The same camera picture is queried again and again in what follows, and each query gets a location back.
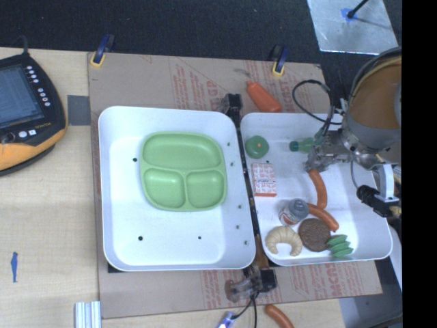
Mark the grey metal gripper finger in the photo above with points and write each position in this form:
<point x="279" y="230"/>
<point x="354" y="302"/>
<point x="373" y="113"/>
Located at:
<point x="326" y="163"/>
<point x="311" y="161"/>

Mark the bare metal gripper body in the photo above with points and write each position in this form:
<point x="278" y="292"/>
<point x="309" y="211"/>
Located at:
<point x="341" y="149"/>

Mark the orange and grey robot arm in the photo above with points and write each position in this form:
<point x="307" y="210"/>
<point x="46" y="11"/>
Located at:
<point x="375" y="94"/>

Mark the green clear plastic bottle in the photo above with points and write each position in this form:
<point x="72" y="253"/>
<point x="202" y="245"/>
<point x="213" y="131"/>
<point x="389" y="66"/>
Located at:
<point x="302" y="145"/>

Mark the orange sausage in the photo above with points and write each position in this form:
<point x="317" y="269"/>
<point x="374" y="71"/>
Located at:
<point x="320" y="190"/>
<point x="278" y="316"/>
<point x="326" y="215"/>

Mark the white plastic tray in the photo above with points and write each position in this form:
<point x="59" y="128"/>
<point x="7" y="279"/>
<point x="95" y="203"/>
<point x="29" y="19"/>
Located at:
<point x="136" y="217"/>
<point x="290" y="183"/>

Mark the orange and white carton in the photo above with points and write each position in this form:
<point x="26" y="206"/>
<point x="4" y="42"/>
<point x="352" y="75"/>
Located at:
<point x="263" y="179"/>

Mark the small bottle with grey cap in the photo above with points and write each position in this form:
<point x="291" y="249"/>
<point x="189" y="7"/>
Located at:
<point x="292" y="214"/>

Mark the thin black and white rod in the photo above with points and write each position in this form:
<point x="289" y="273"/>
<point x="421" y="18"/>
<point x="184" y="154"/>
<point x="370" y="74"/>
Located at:
<point x="251" y="197"/>

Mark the brown round biscuit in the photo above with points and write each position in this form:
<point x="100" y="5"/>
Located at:
<point x="314" y="234"/>

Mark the orange squeeze bottle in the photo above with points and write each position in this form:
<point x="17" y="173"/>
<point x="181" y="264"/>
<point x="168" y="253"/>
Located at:
<point x="264" y="99"/>

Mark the beige croissant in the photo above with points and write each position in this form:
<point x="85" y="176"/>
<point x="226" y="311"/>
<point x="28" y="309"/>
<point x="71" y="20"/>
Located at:
<point x="283" y="238"/>

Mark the green ridged pea pod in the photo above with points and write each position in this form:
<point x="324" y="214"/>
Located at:
<point x="339" y="246"/>

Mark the green divided plate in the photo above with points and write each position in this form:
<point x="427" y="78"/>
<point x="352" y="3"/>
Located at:
<point x="182" y="169"/>

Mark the brown cardboard board red print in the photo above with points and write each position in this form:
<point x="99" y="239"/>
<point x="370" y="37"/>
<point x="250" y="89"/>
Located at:
<point x="143" y="80"/>

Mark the black cylinder on white bracket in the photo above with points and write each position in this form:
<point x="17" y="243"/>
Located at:
<point x="375" y="200"/>

